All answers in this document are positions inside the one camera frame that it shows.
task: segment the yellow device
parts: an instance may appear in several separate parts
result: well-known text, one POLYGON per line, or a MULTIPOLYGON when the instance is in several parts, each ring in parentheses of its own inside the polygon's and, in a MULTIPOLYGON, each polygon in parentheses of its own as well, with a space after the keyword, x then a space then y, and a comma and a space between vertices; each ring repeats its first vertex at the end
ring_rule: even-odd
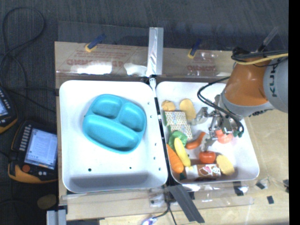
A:
POLYGON ((24 183, 47 183, 58 179, 57 134, 52 128, 25 121, 18 129, 10 153, 8 175, 24 183))
POLYGON ((0 87, 0 134, 13 126, 17 119, 15 105, 5 90, 0 87))

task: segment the white tray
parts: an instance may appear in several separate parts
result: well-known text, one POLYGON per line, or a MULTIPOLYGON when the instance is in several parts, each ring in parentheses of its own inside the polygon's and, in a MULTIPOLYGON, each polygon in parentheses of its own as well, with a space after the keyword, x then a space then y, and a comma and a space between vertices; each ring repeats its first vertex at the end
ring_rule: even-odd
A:
POLYGON ((74 193, 155 188, 168 172, 150 86, 142 82, 67 81, 60 88, 62 180, 74 193), (83 134, 83 118, 101 94, 126 98, 142 107, 146 130, 138 147, 128 153, 109 151, 83 134))
MULTIPOLYGON (((194 105, 196 112, 198 112, 203 106, 208 107, 208 112, 210 113, 213 109, 206 104, 202 103, 197 97, 198 90, 206 85, 206 83, 200 82, 161 82, 157 85, 156 93, 157 98, 163 116, 163 109, 161 107, 162 102, 169 100, 174 102, 177 109, 179 109, 179 103, 185 98, 189 98, 194 105)), ((214 97, 218 94, 221 94, 225 87, 225 84, 216 83, 212 86, 206 88, 201 94, 209 99, 214 101, 214 97)), ((205 123, 199 124, 196 126, 191 126, 193 137, 196 139, 201 131, 206 133, 209 132, 208 128, 210 126, 211 119, 208 119, 205 123)), ((229 182, 229 181, 242 181, 242 180, 254 180, 259 174, 259 164, 255 155, 253 145, 246 127, 244 120, 241 121, 244 126, 245 132, 241 138, 235 137, 233 140, 227 144, 221 144, 215 142, 212 146, 209 147, 209 150, 216 153, 221 153, 228 157, 232 162, 235 173, 231 176, 222 175, 220 178, 212 181, 203 181, 203 183, 210 182, 229 182)), ((169 140, 169 130, 168 127, 164 126, 165 140, 169 140)), ((191 159, 192 164, 199 164, 198 154, 200 148, 194 150, 186 150, 189 158, 191 159)), ((194 180, 180 180, 180 175, 177 173, 172 173, 172 176, 179 183, 202 183, 201 181, 195 182, 194 180)))

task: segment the black cable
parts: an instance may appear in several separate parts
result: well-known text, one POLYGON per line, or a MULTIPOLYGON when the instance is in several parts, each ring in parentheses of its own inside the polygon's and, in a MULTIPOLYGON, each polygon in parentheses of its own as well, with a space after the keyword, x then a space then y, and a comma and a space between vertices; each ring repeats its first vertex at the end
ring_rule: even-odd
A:
POLYGON ((177 225, 177 223, 176 223, 176 221, 175 221, 175 218, 174 218, 174 215, 173 215, 172 210, 171 210, 171 204, 170 204, 169 202, 167 203, 167 209, 166 209, 166 211, 164 211, 162 214, 157 215, 157 216, 152 217, 152 218, 155 218, 155 219, 156 219, 156 218, 160 218, 160 217, 166 215, 168 212, 171 213, 171 216, 172 216, 172 218, 173 218, 174 224, 177 225))
POLYGON ((13 91, 13 90, 11 90, 11 92, 14 93, 14 94, 17 94, 17 95, 19 95, 19 96, 21 96, 21 97, 23 97, 23 98, 25 98, 25 99, 27 99, 27 100, 29 100, 29 101, 31 101, 32 103, 34 103, 34 104, 40 106, 41 108, 44 108, 44 109, 46 109, 46 110, 48 110, 48 111, 51 111, 51 112, 53 112, 53 113, 56 113, 55 110, 53 110, 53 109, 51 109, 51 108, 48 108, 48 107, 46 107, 46 106, 43 106, 43 105, 39 104, 38 102, 34 101, 33 99, 31 99, 31 98, 29 98, 29 97, 27 97, 27 96, 24 96, 24 95, 22 95, 22 94, 20 94, 20 93, 17 93, 17 92, 15 92, 15 91, 13 91))
POLYGON ((227 80, 227 79, 229 79, 229 78, 230 78, 230 77, 225 77, 225 78, 221 78, 221 79, 219 79, 219 80, 216 80, 216 81, 214 81, 214 82, 208 83, 207 85, 201 87, 201 88, 198 90, 197 96, 198 96, 198 98, 199 98, 203 103, 205 103, 206 105, 211 106, 211 107, 213 107, 214 109, 219 110, 219 111, 225 113, 228 117, 232 118, 232 119, 235 121, 235 123, 237 124, 237 126, 239 127, 239 136, 241 136, 241 135, 244 133, 244 126, 242 125, 242 123, 241 123, 238 119, 236 119, 235 117, 233 117, 228 111, 226 111, 226 110, 224 110, 223 108, 217 106, 216 104, 214 104, 213 102, 209 101, 208 99, 206 99, 205 97, 203 97, 203 96, 201 95, 201 92, 202 92, 204 89, 206 89, 207 87, 209 87, 209 86, 211 86, 211 85, 213 85, 213 84, 215 84, 215 83, 219 83, 219 82, 222 82, 222 81, 224 81, 224 80, 227 80))
MULTIPOLYGON (((15 93, 15 94, 17 94, 19 96, 22 96, 23 98, 25 98, 25 99, 33 102, 34 104, 36 104, 36 105, 38 105, 38 106, 40 106, 40 107, 42 107, 42 108, 44 108, 46 110, 49 110, 49 111, 55 113, 56 112, 55 110, 49 109, 49 108, 41 105, 40 103, 38 103, 38 102, 36 102, 36 101, 34 101, 34 100, 32 100, 32 99, 30 99, 28 97, 27 90, 29 90, 29 89, 33 89, 33 88, 35 88, 35 89, 43 89, 43 90, 51 90, 51 89, 47 88, 47 87, 43 87, 43 86, 41 86, 41 87, 30 87, 30 86, 28 86, 28 81, 27 81, 27 78, 26 78, 26 73, 25 73, 25 69, 24 69, 23 65, 18 61, 18 59, 15 56, 13 56, 11 54, 12 52, 16 51, 17 49, 19 49, 18 52, 20 52, 27 45, 29 45, 29 44, 33 43, 35 40, 37 40, 42 35, 44 29, 45 29, 45 19, 44 19, 44 16, 38 10, 36 10, 34 8, 31 8, 31 7, 16 7, 16 8, 11 9, 10 11, 8 11, 5 14, 5 16, 3 18, 3 23, 2 23, 2 36, 3 36, 3 42, 4 42, 4 53, 1 54, 2 58, 0 60, 0 74, 1 74, 2 69, 5 66, 6 59, 10 58, 21 69, 21 71, 22 71, 22 78, 24 80, 24 86, 23 87, 19 87, 19 88, 8 88, 8 87, 6 87, 6 89, 10 90, 11 92, 13 92, 12 90, 21 90, 21 89, 24 89, 26 91, 26 93, 25 93, 26 95, 25 96, 22 95, 22 94, 16 93, 16 92, 13 92, 13 93, 15 93), (28 41, 26 41, 24 43, 21 43, 21 44, 19 44, 17 46, 9 48, 8 47, 8 40, 6 39, 6 36, 5 36, 6 21, 7 21, 8 17, 9 17, 9 15, 11 15, 15 11, 21 10, 21 9, 26 9, 26 10, 33 11, 34 13, 36 13, 38 15, 38 17, 40 18, 40 21, 42 22, 42 25, 41 25, 40 29, 38 30, 37 34, 33 38, 31 38, 28 41)), ((1 80, 1 76, 0 76, 0 86, 4 87, 4 84, 3 84, 2 80, 1 80)))
POLYGON ((231 58, 235 61, 241 61, 244 62, 242 59, 247 58, 257 58, 257 57, 268 57, 268 56, 274 56, 274 55, 280 55, 288 53, 288 50, 278 50, 278 51, 267 51, 267 52, 248 52, 241 48, 235 48, 232 51, 231 58))
POLYGON ((9 155, 8 155, 7 153, 5 153, 5 152, 3 152, 3 151, 1 151, 1 150, 0 150, 0 153, 1 153, 2 155, 6 156, 6 157, 9 159, 9 155))
MULTIPOLYGON (((14 187, 13 187, 13 180, 12 180, 12 179, 10 180, 10 193, 11 193, 11 194, 10 194, 10 196, 11 196, 11 199, 10 199, 10 200, 12 200, 12 201, 16 200, 16 199, 14 198, 14 187)), ((18 213, 18 209, 17 209, 17 207, 16 207, 16 203, 13 203, 13 206, 14 206, 15 213, 16 213, 18 219, 23 223, 23 220, 20 218, 20 214, 18 213)))
MULTIPOLYGON (((4 201, 0 202, 0 207, 3 207, 3 206, 8 205, 8 204, 13 204, 15 206, 17 203, 21 204, 22 207, 24 207, 24 206, 28 207, 29 210, 31 211, 31 214, 32 214, 33 207, 29 203, 24 202, 22 200, 18 200, 18 199, 7 199, 7 200, 4 200, 4 201)), ((22 222, 22 224, 24 224, 24 221, 21 220, 21 218, 19 217, 19 214, 17 214, 17 217, 22 222)))

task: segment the blue plastic plate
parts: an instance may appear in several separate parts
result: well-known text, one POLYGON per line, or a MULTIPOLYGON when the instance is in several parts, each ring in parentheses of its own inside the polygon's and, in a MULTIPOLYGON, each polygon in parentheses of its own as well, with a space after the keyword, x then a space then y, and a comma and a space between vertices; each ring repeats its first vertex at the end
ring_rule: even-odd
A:
POLYGON ((96 145, 117 153, 132 152, 146 129, 144 110, 122 97, 103 94, 90 105, 83 133, 96 145))

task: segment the toy tomato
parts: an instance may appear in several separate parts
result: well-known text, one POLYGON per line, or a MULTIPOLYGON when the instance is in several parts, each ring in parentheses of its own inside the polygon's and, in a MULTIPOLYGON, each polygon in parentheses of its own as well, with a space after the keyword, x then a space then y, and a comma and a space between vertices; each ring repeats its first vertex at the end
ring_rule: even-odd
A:
POLYGON ((213 151, 200 152, 199 159, 203 164, 212 164, 216 160, 216 153, 213 151))
POLYGON ((223 144, 229 143, 233 139, 232 133, 224 134, 221 129, 216 131, 216 135, 217 135, 217 141, 223 144))

